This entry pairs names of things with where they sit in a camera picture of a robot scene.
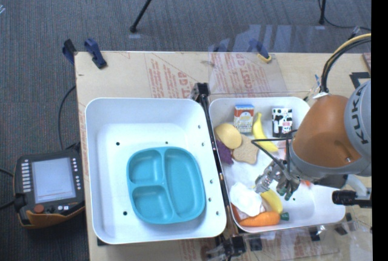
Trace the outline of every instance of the display screen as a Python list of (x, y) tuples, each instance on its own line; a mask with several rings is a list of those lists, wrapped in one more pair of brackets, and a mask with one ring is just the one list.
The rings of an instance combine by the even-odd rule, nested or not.
[(76, 196), (69, 157), (32, 162), (35, 203)]

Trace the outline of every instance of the yellow banana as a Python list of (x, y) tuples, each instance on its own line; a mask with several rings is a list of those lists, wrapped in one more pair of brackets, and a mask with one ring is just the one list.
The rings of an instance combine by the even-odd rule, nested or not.
[(260, 196), (266, 200), (273, 211), (276, 211), (279, 214), (283, 212), (283, 204), (281, 203), (279, 195), (275, 191), (270, 189), (266, 192), (262, 192)]
[[(254, 121), (252, 126), (252, 133), (255, 139), (267, 139), (267, 136), (264, 134), (263, 131), (263, 126), (261, 125), (261, 113), (257, 113), (257, 119), (256, 121)], [(269, 152), (278, 151), (278, 147), (269, 140), (265, 142), (258, 142), (258, 144)]]

